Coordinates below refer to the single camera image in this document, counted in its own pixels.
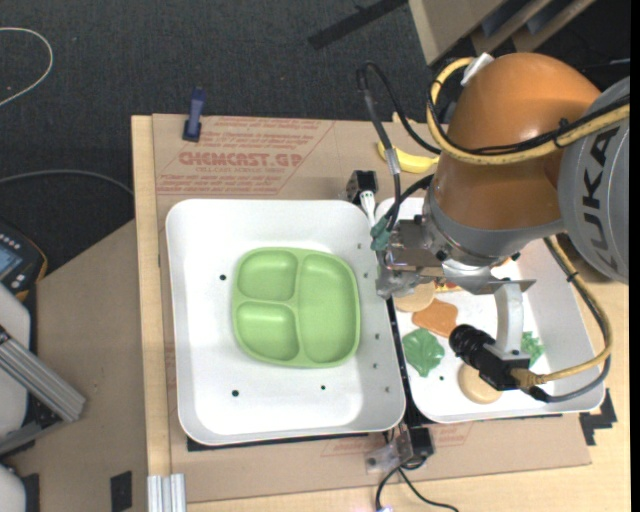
blue clip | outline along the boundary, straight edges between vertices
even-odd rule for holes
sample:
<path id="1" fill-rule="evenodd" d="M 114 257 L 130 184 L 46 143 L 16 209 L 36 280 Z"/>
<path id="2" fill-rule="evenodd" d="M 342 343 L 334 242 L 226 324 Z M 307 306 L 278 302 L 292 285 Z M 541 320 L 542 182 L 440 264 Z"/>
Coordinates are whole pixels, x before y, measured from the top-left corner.
<path id="1" fill-rule="evenodd" d="M 202 109 L 204 108 L 204 89 L 202 87 L 196 87 L 191 93 L 191 104 L 189 106 L 189 119 L 184 123 L 184 131 L 182 132 L 182 138 L 191 142 L 198 142 L 200 140 L 200 129 L 202 123 L 200 122 L 200 116 L 202 115 Z"/>

yellow cable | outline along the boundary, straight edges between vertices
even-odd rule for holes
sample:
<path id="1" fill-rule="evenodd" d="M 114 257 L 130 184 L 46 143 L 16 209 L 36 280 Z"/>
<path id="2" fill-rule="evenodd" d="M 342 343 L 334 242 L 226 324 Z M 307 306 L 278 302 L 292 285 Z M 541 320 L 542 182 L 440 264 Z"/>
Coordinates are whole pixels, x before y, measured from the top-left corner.
<path id="1" fill-rule="evenodd" d="M 438 95 L 440 94 L 440 90 L 442 89 L 442 84 L 444 84 L 446 80 L 451 76 L 451 74 L 453 74 L 456 70 L 468 66 L 472 61 L 473 58 L 470 57 L 458 59 L 445 67 L 444 70 L 436 77 L 431 85 L 430 91 L 434 105 L 438 100 Z M 503 165 L 513 162 L 531 160 L 533 158 L 539 158 L 553 153 L 554 151 L 558 150 L 558 146 L 556 146 L 556 143 L 563 147 L 567 146 L 582 137 L 586 137 L 587 135 L 601 130 L 606 126 L 629 117 L 630 112 L 631 106 L 623 105 L 615 110 L 612 110 L 611 112 L 607 112 L 606 114 L 592 119 L 588 123 L 585 123 L 584 125 L 579 126 L 561 135 L 560 137 L 557 137 L 556 141 L 549 141 L 535 148 L 503 155 L 476 155 L 452 146 L 440 133 L 440 130 L 438 129 L 438 123 L 433 117 L 433 113 L 430 109 L 427 109 L 427 125 L 429 126 L 429 130 L 431 132 L 431 135 L 433 136 L 433 139 L 440 146 L 442 151 L 449 154 L 456 160 L 476 165 Z"/>
<path id="2" fill-rule="evenodd" d="M 564 370 L 559 370 L 557 372 L 538 375 L 533 373 L 530 370 L 525 368 L 518 368 L 511 371 L 511 375 L 518 381 L 518 384 L 521 388 L 528 389 L 533 386 L 537 386 L 540 384 L 545 384 L 552 380 L 564 379 L 565 377 L 570 377 L 572 375 L 576 375 L 585 370 L 593 368 L 596 365 L 599 365 L 605 361 L 609 355 L 611 355 L 611 350 L 613 348 L 613 339 L 611 338 L 611 327 L 609 324 L 609 319 L 602 307 L 595 300 L 591 292 L 589 292 L 584 280 L 580 277 L 580 275 L 576 272 L 575 267 L 565 254 L 565 252 L 560 248 L 557 241 L 552 239 L 547 239 L 548 244 L 550 245 L 550 249 L 554 252 L 555 255 L 560 258 L 565 267 L 569 270 L 570 275 L 573 276 L 573 283 L 584 296 L 587 297 L 589 302 L 591 303 L 593 309 L 597 312 L 597 315 L 600 317 L 600 320 L 603 322 L 605 328 L 603 332 L 606 333 L 604 336 L 604 348 L 602 351 L 595 356 L 593 359 L 586 361 L 584 363 L 571 366 L 569 368 L 565 368 Z"/>

green plate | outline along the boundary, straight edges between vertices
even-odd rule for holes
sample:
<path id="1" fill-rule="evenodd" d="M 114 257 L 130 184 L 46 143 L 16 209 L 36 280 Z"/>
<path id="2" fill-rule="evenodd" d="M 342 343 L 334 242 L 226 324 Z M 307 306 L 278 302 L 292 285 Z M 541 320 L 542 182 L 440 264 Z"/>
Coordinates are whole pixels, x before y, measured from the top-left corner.
<path id="1" fill-rule="evenodd" d="M 353 271 L 319 251 L 269 247 L 246 253 L 234 274 L 232 315 L 242 349 L 274 364 L 337 366 L 360 340 Z"/>

tan round toy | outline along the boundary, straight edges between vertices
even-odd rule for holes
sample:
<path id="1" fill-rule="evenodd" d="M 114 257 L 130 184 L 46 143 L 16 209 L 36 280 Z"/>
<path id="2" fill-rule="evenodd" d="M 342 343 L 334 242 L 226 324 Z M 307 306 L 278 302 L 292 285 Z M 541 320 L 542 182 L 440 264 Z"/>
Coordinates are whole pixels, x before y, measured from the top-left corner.
<path id="1" fill-rule="evenodd" d="M 487 384 L 480 372 L 468 364 L 463 364 L 458 371 L 458 384 L 464 396 L 477 404 L 492 404 L 502 396 L 502 391 Z"/>
<path id="2" fill-rule="evenodd" d="M 398 311 L 415 313 L 429 307 L 436 293 L 436 285 L 433 281 L 419 284 L 413 289 L 413 293 L 404 297 L 394 297 L 393 303 Z"/>

white tray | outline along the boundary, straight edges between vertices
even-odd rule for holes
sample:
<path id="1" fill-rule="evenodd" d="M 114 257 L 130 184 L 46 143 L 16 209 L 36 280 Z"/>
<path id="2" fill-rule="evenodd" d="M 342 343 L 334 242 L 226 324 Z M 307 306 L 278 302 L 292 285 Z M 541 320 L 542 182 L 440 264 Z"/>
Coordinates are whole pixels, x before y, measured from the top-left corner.
<path id="1" fill-rule="evenodd" d="M 383 431 L 405 400 L 364 213 L 345 201 L 189 199 L 166 221 L 175 325 L 178 412 L 206 445 Z M 361 337 L 354 357 L 327 369 L 257 361 L 231 321 L 236 262 L 260 247 L 332 253 L 353 269 Z"/>
<path id="2" fill-rule="evenodd" d="M 383 201 L 377 208 L 377 218 L 384 215 L 392 203 L 393 199 Z M 422 205 L 422 199 L 408 198 L 402 204 L 398 217 L 413 219 L 422 213 Z M 571 285 L 542 240 L 528 244 L 517 262 L 498 267 L 494 274 L 514 280 L 536 279 L 536 283 L 524 295 L 524 330 L 532 331 L 545 349 L 532 367 L 533 371 L 557 371 L 594 356 Z M 492 336 L 496 335 L 497 316 L 493 295 L 477 296 L 456 291 L 439 293 L 437 298 L 458 308 L 458 325 L 471 324 Z M 401 336 L 418 329 L 411 321 L 411 313 L 397 312 L 397 317 Z M 436 338 L 445 349 L 445 355 L 426 378 L 421 377 L 409 364 L 406 365 L 413 400 L 420 412 L 432 421 L 454 423 L 587 411 L 598 407 L 604 399 L 604 383 L 600 383 L 588 393 L 566 402 L 545 404 L 514 390 L 505 391 L 492 404 L 477 404 L 469 400 L 458 385 L 458 371 L 464 363 L 455 356 L 447 339 L 437 335 Z M 588 384 L 598 374 L 599 369 L 592 368 L 576 376 L 550 382 L 543 389 L 552 395 L 562 395 Z"/>

